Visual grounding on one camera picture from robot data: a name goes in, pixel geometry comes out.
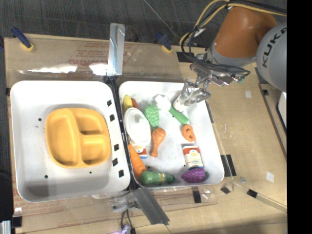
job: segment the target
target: toy chicken drumstick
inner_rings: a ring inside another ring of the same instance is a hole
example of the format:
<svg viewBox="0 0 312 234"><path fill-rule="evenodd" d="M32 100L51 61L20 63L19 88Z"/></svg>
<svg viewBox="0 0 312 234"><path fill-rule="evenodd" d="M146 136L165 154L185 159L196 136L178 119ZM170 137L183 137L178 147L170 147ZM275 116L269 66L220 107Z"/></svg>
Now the toy chicken drumstick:
<svg viewBox="0 0 312 234"><path fill-rule="evenodd" d="M153 157L158 156L157 149L165 137L166 137L166 132L160 127L157 127L156 129L152 131L152 139L153 139L154 147L152 149L151 156Z"/></svg>

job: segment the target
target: white wire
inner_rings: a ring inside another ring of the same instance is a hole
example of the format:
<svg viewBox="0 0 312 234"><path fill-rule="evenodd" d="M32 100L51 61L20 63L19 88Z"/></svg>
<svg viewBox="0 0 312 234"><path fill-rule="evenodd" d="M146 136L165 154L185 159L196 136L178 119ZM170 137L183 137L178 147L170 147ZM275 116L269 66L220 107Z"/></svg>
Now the white wire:
<svg viewBox="0 0 312 234"><path fill-rule="evenodd" d="M181 37L179 37L171 28L170 26L164 21L163 18L161 18L161 16L155 11L155 9L153 9L153 7L146 1L146 0L143 0L149 7L150 9L156 14L156 16L159 17L159 19L168 27L168 29L172 32L172 34L174 34L176 37L178 37L179 39Z"/></svg>

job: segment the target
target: yellow divided plate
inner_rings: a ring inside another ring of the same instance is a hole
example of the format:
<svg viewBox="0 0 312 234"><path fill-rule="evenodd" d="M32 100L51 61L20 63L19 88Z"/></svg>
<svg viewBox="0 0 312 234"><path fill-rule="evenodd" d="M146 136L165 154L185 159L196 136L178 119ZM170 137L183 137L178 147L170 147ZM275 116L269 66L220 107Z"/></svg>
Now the yellow divided plate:
<svg viewBox="0 0 312 234"><path fill-rule="evenodd" d="M104 117L87 108L62 108L51 112L46 121L46 140L51 159L65 168L98 165L111 154Z"/></svg>

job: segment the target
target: white tray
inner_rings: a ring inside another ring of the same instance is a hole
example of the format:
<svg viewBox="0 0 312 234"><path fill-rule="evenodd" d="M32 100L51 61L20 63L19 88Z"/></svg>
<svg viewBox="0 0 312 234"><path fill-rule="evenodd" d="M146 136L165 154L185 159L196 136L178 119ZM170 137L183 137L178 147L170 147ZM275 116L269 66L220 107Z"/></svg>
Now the white tray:
<svg viewBox="0 0 312 234"><path fill-rule="evenodd" d="M112 151L90 168L62 168L50 158L45 122L55 109L83 107L106 120ZM120 192L130 183L111 89L98 81L21 81L11 89L17 190L30 202Z"/></svg>
<svg viewBox="0 0 312 234"><path fill-rule="evenodd" d="M126 95L134 98L143 112L149 104L156 104L157 95L167 96L171 102L176 99L183 88L183 83L127 81L119 88L119 99L122 105ZM209 118L205 101L187 107L183 112L190 120L196 137L195 144L199 147L205 171L209 177L201 183L187 183L181 175L187 171L182 151L182 144L191 144L181 134L182 125L169 112L159 112L159 127L166 131L166 137L158 148L158 157L149 155L152 150L151 143L146 147L147 159L143 162L147 170L170 173L175 176L175 182L170 186L191 186L218 184L224 177L224 168L221 161L215 134Z"/></svg>

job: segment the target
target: green bottle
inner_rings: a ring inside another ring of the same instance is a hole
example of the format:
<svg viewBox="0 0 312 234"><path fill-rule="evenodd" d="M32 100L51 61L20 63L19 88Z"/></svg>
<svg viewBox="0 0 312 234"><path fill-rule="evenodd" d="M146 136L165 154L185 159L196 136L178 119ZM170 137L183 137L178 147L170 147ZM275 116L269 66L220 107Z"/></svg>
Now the green bottle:
<svg viewBox="0 0 312 234"><path fill-rule="evenodd" d="M170 184L173 183L175 179L173 175L160 172L144 171L141 175L141 182L143 185Z"/></svg>

